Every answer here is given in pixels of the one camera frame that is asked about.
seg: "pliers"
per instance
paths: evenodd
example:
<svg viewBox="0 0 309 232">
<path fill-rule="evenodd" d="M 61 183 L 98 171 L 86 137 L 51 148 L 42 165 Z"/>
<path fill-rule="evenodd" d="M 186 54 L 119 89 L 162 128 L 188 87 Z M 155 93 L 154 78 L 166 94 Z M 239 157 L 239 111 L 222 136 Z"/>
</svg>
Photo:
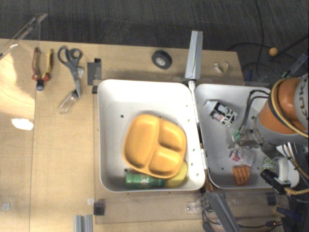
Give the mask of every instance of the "pliers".
<svg viewBox="0 0 309 232">
<path fill-rule="evenodd" d="M 32 79 L 37 82 L 37 90 L 42 91 L 44 87 L 44 82 L 48 82 L 50 80 L 49 74 L 52 71 L 53 66 L 53 50 L 50 49 L 47 53 L 47 66 L 42 77 L 40 75 L 39 70 L 39 57 L 40 57 L 40 50 L 38 47 L 36 47 L 34 49 L 34 55 L 32 60 L 32 71 L 33 71 Z"/>
</svg>

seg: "black wheel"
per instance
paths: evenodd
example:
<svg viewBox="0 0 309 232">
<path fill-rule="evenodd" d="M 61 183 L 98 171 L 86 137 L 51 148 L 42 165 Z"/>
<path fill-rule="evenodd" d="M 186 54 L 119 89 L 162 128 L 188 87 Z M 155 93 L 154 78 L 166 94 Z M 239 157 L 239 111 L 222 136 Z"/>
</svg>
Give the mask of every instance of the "black wheel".
<svg viewBox="0 0 309 232">
<path fill-rule="evenodd" d="M 172 64 L 172 58 L 164 51 L 156 51 L 152 56 L 152 61 L 155 66 L 163 70 L 168 69 Z"/>
</svg>

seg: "dark floor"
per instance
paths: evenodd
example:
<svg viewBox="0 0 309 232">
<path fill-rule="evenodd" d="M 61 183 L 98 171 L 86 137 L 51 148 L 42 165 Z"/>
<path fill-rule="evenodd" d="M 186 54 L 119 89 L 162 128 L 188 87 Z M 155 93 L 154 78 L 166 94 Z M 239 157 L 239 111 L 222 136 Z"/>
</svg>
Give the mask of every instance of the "dark floor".
<svg viewBox="0 0 309 232">
<path fill-rule="evenodd" d="M 309 30 L 309 0 L 256 0 L 264 45 L 279 50 Z M 13 35 L 35 13 L 48 13 L 42 40 L 188 48 L 191 30 L 204 33 L 203 49 L 226 50 L 262 42 L 255 0 L 0 0 L 0 38 Z M 244 76 L 272 85 L 308 48 L 308 38 L 273 62 L 268 48 L 242 44 Z M 297 73 L 308 71 L 308 62 Z"/>
</svg>

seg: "blue tool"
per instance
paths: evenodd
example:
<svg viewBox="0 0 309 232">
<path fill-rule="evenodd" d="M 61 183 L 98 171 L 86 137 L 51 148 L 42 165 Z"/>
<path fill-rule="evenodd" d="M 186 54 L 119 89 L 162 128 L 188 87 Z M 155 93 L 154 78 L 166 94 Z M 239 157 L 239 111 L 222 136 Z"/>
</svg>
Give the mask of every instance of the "blue tool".
<svg viewBox="0 0 309 232">
<path fill-rule="evenodd" d="M 64 56 L 66 58 L 66 61 L 63 61 L 60 56 L 63 50 L 65 51 Z M 71 74 L 74 79 L 75 87 L 76 87 L 76 92 L 79 98 L 81 97 L 81 86 L 80 86 L 79 79 L 78 79 L 77 66 L 78 66 L 78 61 L 81 57 L 82 57 L 82 52 L 77 48 L 69 50 L 67 49 L 66 46 L 62 46 L 60 47 L 58 51 L 59 61 L 62 64 L 64 64 L 66 67 L 68 67 L 68 69 L 71 71 Z"/>
</svg>

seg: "orange divided plate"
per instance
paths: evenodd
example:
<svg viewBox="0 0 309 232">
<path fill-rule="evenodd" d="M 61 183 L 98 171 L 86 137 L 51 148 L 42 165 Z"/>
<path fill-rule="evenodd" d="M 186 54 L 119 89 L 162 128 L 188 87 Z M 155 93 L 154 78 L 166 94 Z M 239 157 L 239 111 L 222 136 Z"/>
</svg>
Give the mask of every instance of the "orange divided plate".
<svg viewBox="0 0 309 232">
<path fill-rule="evenodd" d="M 167 179 L 180 170 L 186 146 L 186 135 L 177 125 L 143 114 L 132 121 L 122 154 L 133 169 Z"/>
</svg>

